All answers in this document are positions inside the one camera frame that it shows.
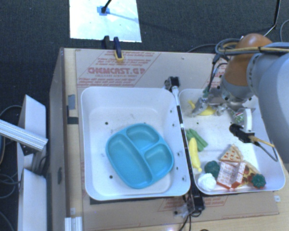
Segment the blue plate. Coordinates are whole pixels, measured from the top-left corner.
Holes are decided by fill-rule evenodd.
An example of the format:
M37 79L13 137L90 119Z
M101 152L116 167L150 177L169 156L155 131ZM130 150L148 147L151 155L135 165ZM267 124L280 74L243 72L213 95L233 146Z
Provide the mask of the blue plate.
M141 189L163 178L173 167L173 154L150 125L134 124L117 132L106 144L108 159L121 179Z

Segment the dark green broccoli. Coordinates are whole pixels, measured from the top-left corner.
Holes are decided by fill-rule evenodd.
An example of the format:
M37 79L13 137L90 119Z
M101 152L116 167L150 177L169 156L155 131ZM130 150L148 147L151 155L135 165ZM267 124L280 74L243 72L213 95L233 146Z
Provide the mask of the dark green broccoli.
M263 188L266 184L265 178L261 174L255 174L251 179L251 183L253 184L255 188L258 188L258 189Z
M218 165L216 161L210 161L204 166L204 171L206 173L211 173L214 176L214 178L218 177L220 169L221 167Z

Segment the blue clamp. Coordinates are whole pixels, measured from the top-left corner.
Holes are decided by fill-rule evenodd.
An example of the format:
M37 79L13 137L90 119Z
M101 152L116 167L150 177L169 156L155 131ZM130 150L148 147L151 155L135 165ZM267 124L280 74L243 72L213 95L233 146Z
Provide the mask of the blue clamp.
M118 37L114 37L114 49L115 49L115 57L117 61L123 61L123 53L121 50L120 42Z

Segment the dark floor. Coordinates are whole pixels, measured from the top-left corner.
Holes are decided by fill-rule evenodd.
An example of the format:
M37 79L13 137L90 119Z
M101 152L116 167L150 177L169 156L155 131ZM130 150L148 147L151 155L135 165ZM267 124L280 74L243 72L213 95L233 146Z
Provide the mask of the dark floor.
M137 0L142 43L122 43L126 50L188 51L192 47L264 34L273 24L276 0ZM277 27L268 37L279 41L281 24L289 19L289 0L281 0ZM289 41L289 23L283 29ZM49 88L60 47L101 47L96 40L69 38L69 0L0 0L0 112L21 105L24 95L48 107ZM198 52L212 52L202 48ZM16 123L17 111L6 120ZM0 167L16 172L15 146L6 149ZM0 185L0 192L11 189ZM18 196L0 200L0 211L17 227ZM0 230L9 227L0 216Z

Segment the white tray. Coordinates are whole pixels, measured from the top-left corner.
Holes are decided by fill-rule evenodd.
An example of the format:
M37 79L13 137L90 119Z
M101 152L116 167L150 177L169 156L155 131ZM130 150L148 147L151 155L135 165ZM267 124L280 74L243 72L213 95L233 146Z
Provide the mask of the white tray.
M81 94L79 131L83 139L85 187L96 200L184 195L190 187L176 102L158 88L89 87ZM136 123L151 125L174 156L172 170L153 185L134 189L112 168L105 146L111 135Z
M229 131L233 119L227 111L222 116L217 116L215 114L209 116L191 116L192 108L188 103L188 100L195 103L198 98L202 96L202 91L202 89L184 89L179 96L185 128L194 129L209 144L202 152L198 153L202 172L204 172L204 166L207 162L212 160L218 162L224 152L232 144L235 144L242 152L244 160L252 163L259 172L265 176L266 185L262 189L257 189L248 185L231 190L227 190L226 188L217 185L211 192L204 191L201 188L199 189L208 195L218 195L277 191L283 188L285 184L285 175L280 161L273 161L260 147L254 146L251 143L243 143L235 137ZM261 119L257 98L253 97L252 100L247 101L244 106L247 108L255 108L255 111L252 113L252 130L255 132L255 136L265 141L269 141ZM265 147L269 153L274 155L271 147L264 144L262 146ZM197 185L200 173L198 173L196 169L193 169L193 171Z

